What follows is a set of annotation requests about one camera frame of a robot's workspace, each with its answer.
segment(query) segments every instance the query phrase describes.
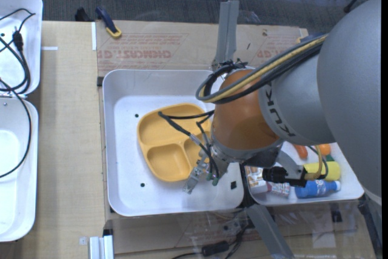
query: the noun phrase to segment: yellow plate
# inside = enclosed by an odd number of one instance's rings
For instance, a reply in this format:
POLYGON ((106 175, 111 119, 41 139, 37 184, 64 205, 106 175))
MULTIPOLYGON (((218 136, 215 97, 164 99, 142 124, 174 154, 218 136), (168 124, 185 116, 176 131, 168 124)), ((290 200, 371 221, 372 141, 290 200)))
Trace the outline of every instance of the yellow plate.
MULTIPOLYGON (((199 160, 200 147, 160 117, 159 111, 171 116, 198 115, 205 111, 194 104, 177 104, 149 112, 138 123, 138 142, 152 173, 163 181, 187 179, 199 160)), ((203 141, 201 131, 196 125, 196 122, 203 118, 174 119, 174 122, 203 141)), ((209 135, 209 119, 202 127, 209 135)))

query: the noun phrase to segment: white plastic tray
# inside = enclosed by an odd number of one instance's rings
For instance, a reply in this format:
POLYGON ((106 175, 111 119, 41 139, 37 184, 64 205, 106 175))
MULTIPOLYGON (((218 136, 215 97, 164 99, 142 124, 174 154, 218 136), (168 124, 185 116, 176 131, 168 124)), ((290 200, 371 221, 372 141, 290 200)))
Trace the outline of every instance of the white plastic tray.
MULTIPOLYGON (((35 15, 21 27, 24 55, 31 75, 26 94, 39 85, 41 64, 42 0, 0 0, 0 18, 25 8, 35 15)), ((0 36, 6 42, 12 40, 15 27, 18 29, 29 15, 21 10, 0 19, 0 36)), ((4 49, 0 52, 0 76, 10 86, 23 78, 23 70, 15 57, 4 49)), ((15 167, 24 155, 28 139, 27 114, 17 98, 2 98, 0 92, 0 175, 15 167)), ((35 107, 24 100, 32 119, 31 144, 23 164, 12 174, 0 179, 0 242, 15 241, 26 235, 35 222, 36 186, 38 166, 38 113, 35 107)))
POLYGON ((213 109, 195 98, 208 70, 114 70, 104 78, 105 143, 108 198, 120 215, 199 212, 236 208, 243 200, 239 164, 233 163, 217 186, 205 175, 191 194, 182 191, 185 181, 164 182, 149 169, 138 144, 140 118, 172 104, 193 103, 213 109))
MULTIPOLYGON (((347 162, 345 156, 343 155, 340 147, 337 143, 330 144, 331 146, 331 156, 339 164, 341 168, 341 178, 339 179, 341 183, 341 190, 338 192, 333 192, 325 197, 319 198, 298 198, 295 194, 295 188, 290 188, 290 194, 288 197, 281 197, 274 193, 252 193, 251 196, 259 204, 266 206, 277 206, 277 205, 290 205, 290 204, 301 204, 301 203, 312 203, 312 202, 324 202, 324 201, 341 201, 341 200, 354 200, 359 198, 364 194, 364 189, 358 181, 354 171, 347 162)), ((318 162, 318 156, 309 148, 308 156, 306 160, 302 160, 295 148, 288 142, 284 142, 281 148, 285 153, 287 153, 293 160, 299 164, 315 163, 318 162)))

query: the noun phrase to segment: orange object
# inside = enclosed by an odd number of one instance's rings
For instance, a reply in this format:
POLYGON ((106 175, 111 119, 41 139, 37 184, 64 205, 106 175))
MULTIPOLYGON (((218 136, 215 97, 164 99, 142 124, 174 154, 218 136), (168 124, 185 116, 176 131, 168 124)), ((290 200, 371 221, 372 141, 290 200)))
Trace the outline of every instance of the orange object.
POLYGON ((329 155, 332 151, 332 148, 330 147, 329 144, 320 144, 320 145, 318 145, 318 147, 319 147, 321 154, 323 156, 329 155))
POLYGON ((298 155, 301 159, 307 159, 308 152, 307 152, 307 148, 305 146, 296 145, 296 144, 292 144, 292 145, 294 146, 294 148, 298 152, 298 155))

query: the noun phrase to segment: blue bottle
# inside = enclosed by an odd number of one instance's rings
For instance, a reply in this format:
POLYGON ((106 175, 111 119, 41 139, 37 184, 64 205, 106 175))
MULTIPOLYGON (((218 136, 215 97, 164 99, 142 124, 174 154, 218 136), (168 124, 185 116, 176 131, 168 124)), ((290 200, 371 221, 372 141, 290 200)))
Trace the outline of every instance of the blue bottle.
POLYGON ((339 181, 308 180, 304 188, 295 188, 295 194, 298 198, 316 198, 325 197, 340 189, 341 183, 339 181))

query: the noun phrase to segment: yellow cable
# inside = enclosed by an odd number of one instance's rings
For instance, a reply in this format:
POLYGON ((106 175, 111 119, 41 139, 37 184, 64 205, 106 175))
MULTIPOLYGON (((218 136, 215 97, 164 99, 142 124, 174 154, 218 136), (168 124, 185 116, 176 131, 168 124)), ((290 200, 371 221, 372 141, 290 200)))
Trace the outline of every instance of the yellow cable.
MULTIPOLYGON (((215 101, 219 101, 231 94, 233 94, 235 91, 239 90, 240 88, 246 86, 248 83, 252 82, 253 80, 259 78, 260 76, 262 76, 263 74, 267 73, 268 71, 274 69, 276 66, 282 64, 283 62, 287 61, 288 59, 294 57, 295 55, 317 45, 317 44, 320 44, 321 42, 323 42, 325 40, 327 35, 324 35, 316 40, 313 40, 311 42, 309 42, 308 44, 302 46, 302 47, 298 47, 297 49, 295 49, 294 51, 280 57, 279 59, 277 59, 276 61, 274 62, 271 62, 270 64, 268 64, 267 66, 263 67, 261 70, 255 72, 254 74, 252 74, 251 76, 248 76, 246 79, 243 79, 240 83, 236 84, 235 86, 231 87, 231 88, 226 88, 224 89, 224 91, 221 91, 221 93, 217 96, 214 96, 213 98, 210 98, 210 99, 204 99, 202 100, 204 103, 214 103, 215 101)), ((205 86, 201 89, 201 91, 199 92, 199 95, 200 97, 203 97, 204 96, 204 89, 205 89, 205 86)))
POLYGON ((316 151, 318 153, 318 170, 315 173, 306 173, 304 176, 305 180, 316 180, 321 176, 322 174, 322 165, 323 165, 323 160, 322 160, 322 152, 319 146, 315 146, 316 151))

